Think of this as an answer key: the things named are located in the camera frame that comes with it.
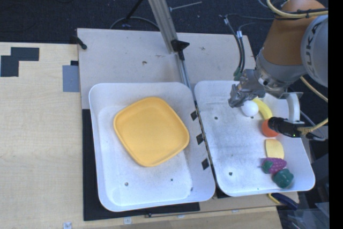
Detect yellow fruit slice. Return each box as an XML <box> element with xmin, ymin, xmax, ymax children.
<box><xmin>265</xmin><ymin>138</ymin><xmax>285</xmax><ymax>160</ymax></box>

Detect purple grapes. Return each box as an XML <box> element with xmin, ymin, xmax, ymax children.
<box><xmin>261</xmin><ymin>157</ymin><xmax>287</xmax><ymax>175</ymax></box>

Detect yellow plate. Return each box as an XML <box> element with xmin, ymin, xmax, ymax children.
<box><xmin>113</xmin><ymin>96</ymin><xmax>191</xmax><ymax>168</ymax></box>

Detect pale wood board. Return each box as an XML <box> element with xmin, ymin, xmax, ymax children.
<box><xmin>77</xmin><ymin>28</ymin><xmax>300</xmax><ymax>213</ymax></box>

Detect white plastic tray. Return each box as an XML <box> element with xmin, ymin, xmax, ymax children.
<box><xmin>193</xmin><ymin>79</ymin><xmax>316</xmax><ymax>197</ymax></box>
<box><xmin>88</xmin><ymin>82</ymin><xmax>217</xmax><ymax>213</ymax></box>

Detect yellow banana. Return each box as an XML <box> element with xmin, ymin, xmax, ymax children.
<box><xmin>252</xmin><ymin>98</ymin><xmax>273</xmax><ymax>120</ymax></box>

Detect orange ball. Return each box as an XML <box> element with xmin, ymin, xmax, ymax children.
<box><xmin>262</xmin><ymin>118</ymin><xmax>280</xmax><ymax>138</ymax></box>

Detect black cylinder on white bracket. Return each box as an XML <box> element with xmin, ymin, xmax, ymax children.
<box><xmin>267</xmin><ymin>91</ymin><xmax>307</xmax><ymax>139</ymax></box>

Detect thin black and white rod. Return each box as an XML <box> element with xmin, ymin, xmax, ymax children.
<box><xmin>175</xmin><ymin>52</ymin><xmax>215</xmax><ymax>198</ymax></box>

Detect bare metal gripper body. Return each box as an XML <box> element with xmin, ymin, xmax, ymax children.
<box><xmin>237</xmin><ymin>69</ymin><xmax>289</xmax><ymax>99</ymax></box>

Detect green pepper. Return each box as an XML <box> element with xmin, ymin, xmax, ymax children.
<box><xmin>272</xmin><ymin>168</ymin><xmax>295</xmax><ymax>189</ymax></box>

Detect white egg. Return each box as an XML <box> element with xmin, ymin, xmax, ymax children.
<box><xmin>241</xmin><ymin>100</ymin><xmax>260</xmax><ymax>117</ymax></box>

